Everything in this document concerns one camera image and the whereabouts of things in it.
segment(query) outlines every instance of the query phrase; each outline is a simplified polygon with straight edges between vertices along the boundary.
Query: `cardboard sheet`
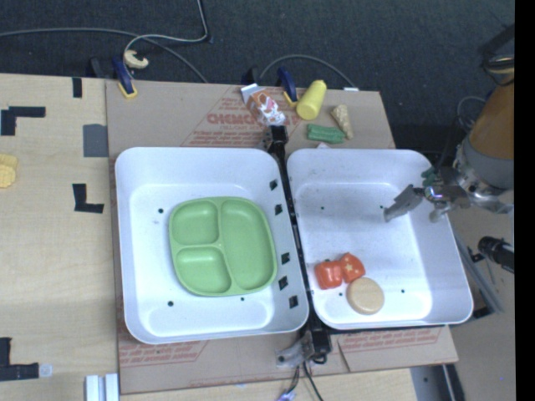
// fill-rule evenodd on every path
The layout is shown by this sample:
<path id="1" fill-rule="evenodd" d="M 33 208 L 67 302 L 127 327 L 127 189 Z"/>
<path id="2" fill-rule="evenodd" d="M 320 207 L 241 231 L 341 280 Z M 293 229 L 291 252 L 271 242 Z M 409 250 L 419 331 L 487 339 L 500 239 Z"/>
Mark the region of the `cardboard sheet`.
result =
<path id="1" fill-rule="evenodd" d="M 158 346 L 144 345 L 128 333 L 121 307 L 115 207 L 114 163 L 119 153 L 136 146 L 262 148 L 264 140 L 264 129 L 243 103 L 239 86 L 136 82 L 136 88 L 138 96 L 127 100 L 115 81 L 106 82 L 121 393 L 291 378 L 292 369 L 277 368 L 275 351 L 296 342 L 297 333 Z M 287 116 L 288 155 L 317 147 L 318 142 L 307 140 L 307 122 L 286 104 L 282 89 L 270 88 L 269 93 Z M 379 93 L 328 90 L 312 123 L 337 126 L 329 112 L 339 104 L 348 107 L 354 138 L 334 147 L 395 147 Z M 327 363 L 314 365 L 314 375 L 457 360 L 448 327 L 339 334 L 332 342 Z"/>

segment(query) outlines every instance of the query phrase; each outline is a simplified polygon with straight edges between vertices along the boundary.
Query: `blue clamp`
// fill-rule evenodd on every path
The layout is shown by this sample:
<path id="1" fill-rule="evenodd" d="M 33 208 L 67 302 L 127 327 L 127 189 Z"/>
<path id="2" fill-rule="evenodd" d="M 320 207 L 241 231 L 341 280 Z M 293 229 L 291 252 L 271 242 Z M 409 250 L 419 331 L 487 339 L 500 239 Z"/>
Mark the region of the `blue clamp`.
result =
<path id="1" fill-rule="evenodd" d="M 117 79 L 119 80 L 119 89 L 127 99 L 134 98 L 137 96 L 137 89 L 132 83 L 132 78 L 130 73 L 126 68 L 123 59 L 120 56 L 114 56 L 112 58 L 112 63 L 114 65 L 115 74 L 117 74 Z"/>
<path id="2" fill-rule="evenodd" d="M 279 67 L 277 76 L 284 87 L 284 98 L 288 101 L 290 107 L 295 107 L 298 104 L 298 93 L 295 89 L 295 82 L 293 81 L 292 75 L 284 67 Z"/>

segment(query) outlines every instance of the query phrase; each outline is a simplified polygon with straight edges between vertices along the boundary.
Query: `black floor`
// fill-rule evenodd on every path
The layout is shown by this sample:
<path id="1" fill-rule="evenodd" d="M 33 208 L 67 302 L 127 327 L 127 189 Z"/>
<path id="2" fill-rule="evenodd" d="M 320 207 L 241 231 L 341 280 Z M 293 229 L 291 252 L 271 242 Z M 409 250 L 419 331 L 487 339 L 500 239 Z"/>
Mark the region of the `black floor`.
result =
<path id="1" fill-rule="evenodd" d="M 148 43 L 134 48 L 150 59 L 139 79 L 239 84 L 289 54 L 320 58 L 284 61 L 300 87 L 324 79 L 331 89 L 379 90 L 400 148 L 442 149 L 457 105 L 494 88 L 482 70 L 493 53 L 514 53 L 500 34 L 515 22 L 515 0 L 201 0 L 210 40 L 162 42 L 186 59 Z M 0 72 L 87 75 L 90 58 L 113 74 L 111 58 L 130 37 L 114 33 L 2 33 L 34 28 L 111 28 L 134 34 L 199 38 L 196 0 L 1 0 Z M 275 84 L 273 66 L 262 84 Z M 478 114 L 467 101 L 461 111 Z"/>

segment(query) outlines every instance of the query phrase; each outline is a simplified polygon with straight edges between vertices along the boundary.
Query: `white tray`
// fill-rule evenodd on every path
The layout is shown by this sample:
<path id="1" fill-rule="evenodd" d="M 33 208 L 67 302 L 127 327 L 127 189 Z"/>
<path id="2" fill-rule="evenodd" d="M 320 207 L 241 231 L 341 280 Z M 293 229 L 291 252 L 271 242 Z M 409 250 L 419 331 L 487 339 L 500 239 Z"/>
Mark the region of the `white tray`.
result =
<path id="1" fill-rule="evenodd" d="M 383 208 L 408 185 L 421 186 L 431 164 L 409 150 L 298 150 L 288 159 L 313 306 L 330 327 L 412 327 L 467 320 L 472 297 L 445 216 L 431 223 L 431 203 L 385 222 Z M 385 293 L 373 315 L 355 312 L 347 285 L 322 290 L 314 266 L 351 252 Z"/>
<path id="2" fill-rule="evenodd" d="M 125 321 L 143 343 L 291 332 L 308 301 L 277 162 L 260 150 L 134 148 L 115 163 Z M 178 281 L 168 218 L 183 201 L 238 196 L 265 212 L 278 274 L 259 292 L 202 297 Z"/>

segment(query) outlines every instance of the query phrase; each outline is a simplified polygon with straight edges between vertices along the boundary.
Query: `green divided plate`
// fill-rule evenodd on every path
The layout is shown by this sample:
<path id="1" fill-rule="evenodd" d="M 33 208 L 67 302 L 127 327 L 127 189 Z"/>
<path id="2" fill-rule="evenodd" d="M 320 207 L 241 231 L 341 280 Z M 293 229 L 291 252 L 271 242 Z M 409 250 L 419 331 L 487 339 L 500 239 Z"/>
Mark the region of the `green divided plate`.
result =
<path id="1" fill-rule="evenodd" d="M 211 197 L 183 202 L 171 212 L 169 238 L 176 275 L 194 294 L 256 292 L 277 274 L 268 220 L 250 200 Z"/>

